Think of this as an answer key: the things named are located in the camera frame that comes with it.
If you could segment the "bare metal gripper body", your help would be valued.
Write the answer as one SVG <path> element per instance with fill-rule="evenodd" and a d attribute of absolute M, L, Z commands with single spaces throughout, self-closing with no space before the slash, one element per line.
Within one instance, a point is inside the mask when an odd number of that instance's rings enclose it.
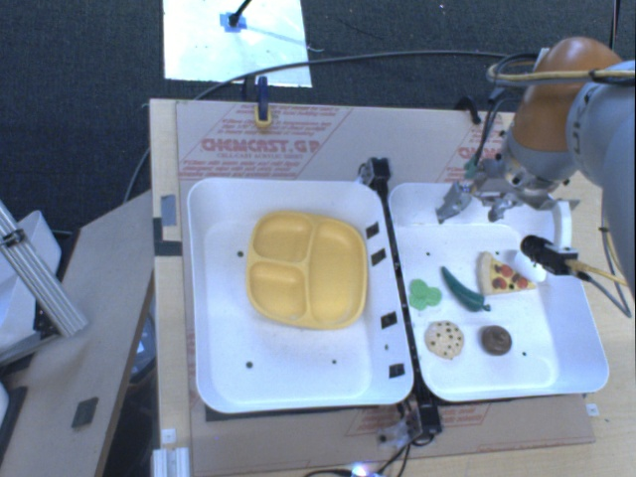
<path fill-rule="evenodd" d="M 471 194 L 493 207 L 552 207 L 558 182 L 531 173 L 516 159 L 484 159 L 472 179 Z"/>

